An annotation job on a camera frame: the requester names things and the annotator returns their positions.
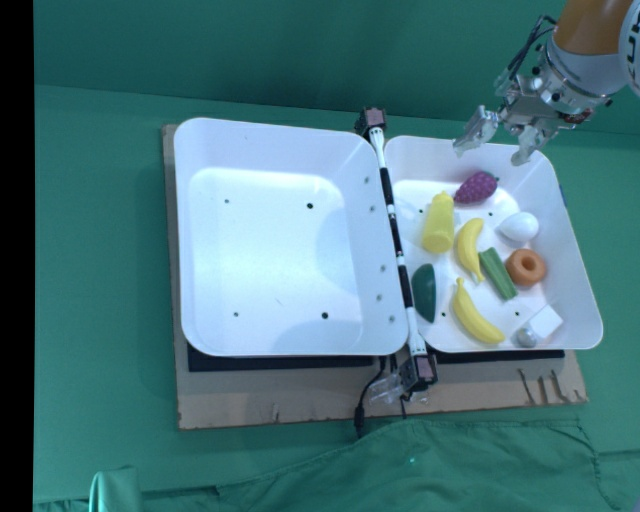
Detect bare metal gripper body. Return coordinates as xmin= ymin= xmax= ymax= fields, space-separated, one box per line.
xmin=493 ymin=59 xmax=615 ymax=133

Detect purple grapes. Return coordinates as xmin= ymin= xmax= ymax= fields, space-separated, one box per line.
xmin=453 ymin=170 xmax=501 ymax=205

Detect white egg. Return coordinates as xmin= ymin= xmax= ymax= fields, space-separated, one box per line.
xmin=495 ymin=211 xmax=541 ymax=243

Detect white plastic tray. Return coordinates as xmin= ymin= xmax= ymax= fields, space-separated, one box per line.
xmin=383 ymin=134 xmax=605 ymax=354
xmin=172 ymin=116 xmax=412 ymax=359

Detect yellow bottle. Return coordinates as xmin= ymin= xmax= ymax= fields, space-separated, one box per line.
xmin=420 ymin=189 xmax=457 ymax=254

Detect yellow banana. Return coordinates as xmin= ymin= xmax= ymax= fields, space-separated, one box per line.
xmin=453 ymin=216 xmax=488 ymax=285
xmin=451 ymin=276 xmax=508 ymax=346

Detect thin black and white rod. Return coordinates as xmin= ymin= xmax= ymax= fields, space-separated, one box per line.
xmin=369 ymin=126 xmax=428 ymax=358

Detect orange doughnut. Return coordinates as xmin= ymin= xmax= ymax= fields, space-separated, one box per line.
xmin=504 ymin=248 xmax=548 ymax=288

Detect white cube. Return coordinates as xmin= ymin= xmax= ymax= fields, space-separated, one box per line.
xmin=526 ymin=304 xmax=565 ymax=342

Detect brown cardboard board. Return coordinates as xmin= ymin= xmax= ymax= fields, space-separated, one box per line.
xmin=160 ymin=123 xmax=590 ymax=432

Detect black block with thin wires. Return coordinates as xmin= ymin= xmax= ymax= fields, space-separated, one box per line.
xmin=396 ymin=353 xmax=439 ymax=402
xmin=358 ymin=105 xmax=389 ymax=137

